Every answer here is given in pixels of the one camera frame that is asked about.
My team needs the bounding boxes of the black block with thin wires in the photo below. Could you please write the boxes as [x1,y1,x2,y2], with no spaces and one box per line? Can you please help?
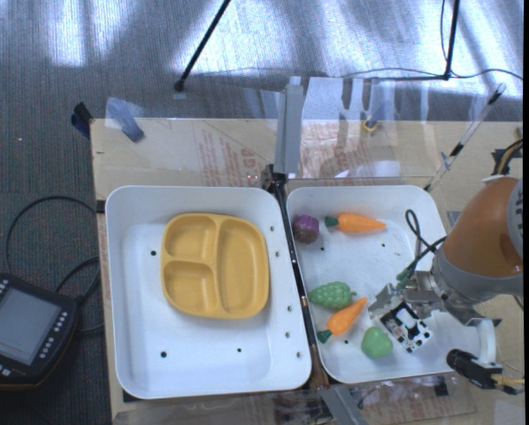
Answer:
[259,164,288,192]

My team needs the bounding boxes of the green grapes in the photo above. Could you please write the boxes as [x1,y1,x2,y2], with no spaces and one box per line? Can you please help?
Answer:
[307,281,358,311]

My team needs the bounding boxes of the yellow divided plate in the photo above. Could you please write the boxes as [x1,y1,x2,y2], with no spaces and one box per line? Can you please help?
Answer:
[160,212,272,320]

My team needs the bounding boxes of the black cylinder on white bracket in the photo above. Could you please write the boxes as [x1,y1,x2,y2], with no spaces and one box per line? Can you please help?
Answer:
[445,317,505,391]

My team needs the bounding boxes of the brown cardboard board red print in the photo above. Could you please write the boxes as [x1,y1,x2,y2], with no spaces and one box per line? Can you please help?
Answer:
[89,117,525,425]

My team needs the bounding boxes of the white plastic tray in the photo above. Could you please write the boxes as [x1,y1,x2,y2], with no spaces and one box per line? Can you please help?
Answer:
[285,184,461,385]
[104,185,313,400]

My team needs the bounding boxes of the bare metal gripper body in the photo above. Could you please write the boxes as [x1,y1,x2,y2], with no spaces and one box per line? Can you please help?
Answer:
[395,270,464,323]

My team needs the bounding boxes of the purple toy onion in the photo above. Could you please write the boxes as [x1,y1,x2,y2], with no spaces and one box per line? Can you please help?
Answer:
[291,213,321,244]

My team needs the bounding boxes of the orange carrot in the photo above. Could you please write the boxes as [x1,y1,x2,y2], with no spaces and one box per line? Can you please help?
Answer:
[324,212,387,235]
[316,297,369,344]

